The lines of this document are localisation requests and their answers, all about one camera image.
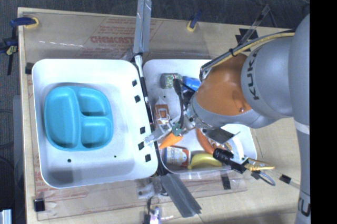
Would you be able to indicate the brown and white carton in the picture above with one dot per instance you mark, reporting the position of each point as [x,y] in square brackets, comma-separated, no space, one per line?
[161,112]

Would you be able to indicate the brown cardboard board red print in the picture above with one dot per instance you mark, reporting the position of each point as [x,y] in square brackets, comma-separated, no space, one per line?
[110,36]

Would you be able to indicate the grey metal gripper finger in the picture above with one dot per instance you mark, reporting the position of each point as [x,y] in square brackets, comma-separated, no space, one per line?
[165,127]
[155,136]

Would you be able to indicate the blue divided plate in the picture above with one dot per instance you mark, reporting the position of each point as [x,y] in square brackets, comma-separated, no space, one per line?
[63,117]

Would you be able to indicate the white plastic tray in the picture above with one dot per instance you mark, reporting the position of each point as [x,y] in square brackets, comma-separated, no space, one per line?
[154,78]
[123,165]

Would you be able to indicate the orange sausage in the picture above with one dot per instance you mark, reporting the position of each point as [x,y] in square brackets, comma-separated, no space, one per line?
[203,142]

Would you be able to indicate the yellow banana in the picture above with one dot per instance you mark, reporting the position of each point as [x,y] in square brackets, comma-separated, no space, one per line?
[205,160]

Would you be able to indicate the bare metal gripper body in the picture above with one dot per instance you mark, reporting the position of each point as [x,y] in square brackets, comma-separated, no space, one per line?
[184,123]

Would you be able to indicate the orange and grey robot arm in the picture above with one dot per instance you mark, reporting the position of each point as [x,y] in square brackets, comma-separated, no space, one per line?
[266,81]

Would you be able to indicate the orange carrot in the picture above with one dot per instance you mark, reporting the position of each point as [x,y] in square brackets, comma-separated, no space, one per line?
[169,141]

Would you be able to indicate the black cylinder on white bracket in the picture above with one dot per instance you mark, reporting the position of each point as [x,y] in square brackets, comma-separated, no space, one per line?
[223,156]

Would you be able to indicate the blue can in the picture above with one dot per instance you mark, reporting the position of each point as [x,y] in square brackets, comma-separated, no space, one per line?
[191,83]

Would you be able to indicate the green and grey can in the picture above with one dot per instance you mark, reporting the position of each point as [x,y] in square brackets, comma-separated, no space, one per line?
[168,81]

